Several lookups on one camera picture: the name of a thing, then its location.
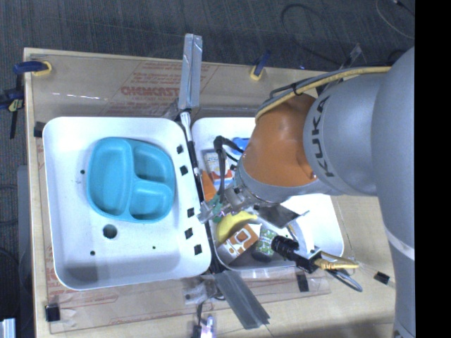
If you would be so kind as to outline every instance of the yellow cable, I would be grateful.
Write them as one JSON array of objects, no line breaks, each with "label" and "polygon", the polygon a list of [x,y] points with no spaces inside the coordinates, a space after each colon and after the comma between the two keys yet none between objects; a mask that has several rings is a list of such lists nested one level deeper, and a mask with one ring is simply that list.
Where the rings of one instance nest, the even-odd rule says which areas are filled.
[{"label": "yellow cable", "polygon": [[344,77],[349,77],[352,75],[361,75],[361,74],[374,74],[374,73],[386,73],[390,69],[390,66],[376,66],[371,68],[357,68],[353,70],[344,71],[341,73],[337,73],[335,75],[331,75],[329,77],[325,77],[323,79],[320,79],[316,82],[312,82],[311,84],[306,85],[305,87],[301,87],[297,89],[295,92],[290,92],[289,94],[282,96],[280,99],[274,101],[272,104],[269,104],[268,106],[265,106],[263,109],[261,109],[256,115],[255,120],[258,120],[263,114],[268,112],[269,110],[275,108],[278,105],[281,105],[282,103],[285,103],[287,100],[290,100],[291,98],[294,98],[297,95],[300,95],[303,92],[306,92],[307,90],[313,89],[315,87],[320,87],[321,85],[328,84],[329,82],[333,82],[339,79],[342,79]]},{"label": "yellow cable", "polygon": [[336,259],[338,261],[330,262],[322,258],[316,259],[314,261],[314,264],[321,269],[356,269],[359,267],[359,264],[355,261],[351,261],[350,259],[346,259],[340,256],[334,256],[333,254],[326,253],[325,251],[322,251],[321,255]]}]

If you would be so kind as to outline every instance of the orange object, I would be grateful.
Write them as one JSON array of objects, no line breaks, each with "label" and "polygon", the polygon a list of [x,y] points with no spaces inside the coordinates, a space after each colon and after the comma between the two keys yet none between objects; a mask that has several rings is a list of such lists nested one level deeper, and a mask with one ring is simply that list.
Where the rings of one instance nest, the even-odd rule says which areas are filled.
[{"label": "orange object", "polygon": [[216,195],[216,188],[205,170],[202,171],[202,190],[204,191],[205,201],[212,200]]}]

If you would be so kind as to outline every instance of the transparent plastic sheet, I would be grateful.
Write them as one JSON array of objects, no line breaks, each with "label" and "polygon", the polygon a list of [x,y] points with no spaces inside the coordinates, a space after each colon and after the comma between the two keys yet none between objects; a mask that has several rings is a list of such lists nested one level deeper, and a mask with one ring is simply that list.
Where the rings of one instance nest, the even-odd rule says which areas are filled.
[{"label": "transparent plastic sheet", "polygon": [[[176,89],[180,86],[181,62],[162,61],[145,58],[121,56],[95,56],[55,51],[36,51],[30,59],[48,61],[52,66],[49,75],[32,76],[32,96],[35,122],[47,123],[58,116],[159,116],[165,115],[174,105],[175,94],[160,96],[160,104],[148,105],[144,111],[139,102],[141,95],[124,94],[124,87],[136,84],[145,86],[153,92],[161,89]],[[248,75],[248,67],[204,64],[201,76],[201,104],[204,98],[205,109],[215,113],[236,111],[240,104],[242,111],[257,107],[266,96],[264,92],[280,83],[277,82],[283,71],[275,71],[275,80],[263,80],[254,85]],[[149,71],[164,71],[165,75],[150,75]],[[136,73],[147,73],[149,80],[138,82]],[[292,79],[290,71],[285,79]],[[232,92],[223,92],[224,80],[237,83]],[[194,315],[195,306],[185,303],[182,280],[168,280],[146,284],[135,284],[114,288],[75,291],[61,284],[54,271],[49,207],[47,201],[47,182],[45,174],[42,139],[36,138],[37,163],[39,167],[40,199],[42,223],[44,227],[45,270],[47,277],[48,304],[60,308],[61,320],[50,324],[51,333],[81,330],[91,327],[104,327],[122,323],[139,322],[177,315]],[[260,303],[304,298],[306,296],[330,293],[328,280],[322,272],[308,276],[309,291],[301,292],[293,268],[281,268],[256,275],[242,273]],[[204,311],[214,312],[229,309],[226,301],[212,299],[204,306]]]}]

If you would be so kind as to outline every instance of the hole in tray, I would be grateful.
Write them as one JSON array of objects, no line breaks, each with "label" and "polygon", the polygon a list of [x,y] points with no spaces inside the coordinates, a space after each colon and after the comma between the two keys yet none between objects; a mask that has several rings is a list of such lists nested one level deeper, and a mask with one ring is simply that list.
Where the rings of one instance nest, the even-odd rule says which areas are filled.
[{"label": "hole in tray", "polygon": [[200,244],[194,246],[194,255],[200,254],[202,252],[202,247]]},{"label": "hole in tray", "polygon": [[118,235],[118,230],[112,224],[107,224],[104,226],[104,237],[108,239],[113,239],[116,235]]},{"label": "hole in tray", "polygon": [[185,175],[188,173],[188,168],[186,166],[181,166],[180,172],[182,173],[182,175]]},{"label": "hole in tray", "polygon": [[185,238],[189,239],[192,237],[192,228],[185,230]]}]

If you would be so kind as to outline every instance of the blue divided plate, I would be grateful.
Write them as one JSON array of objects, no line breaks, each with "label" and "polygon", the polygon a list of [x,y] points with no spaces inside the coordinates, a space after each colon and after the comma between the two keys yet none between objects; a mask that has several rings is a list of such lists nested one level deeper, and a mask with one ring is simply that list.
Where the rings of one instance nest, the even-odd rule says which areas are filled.
[{"label": "blue divided plate", "polygon": [[171,211],[174,191],[172,160],[159,147],[119,137],[95,145],[87,170],[87,198],[99,214],[154,223]]}]

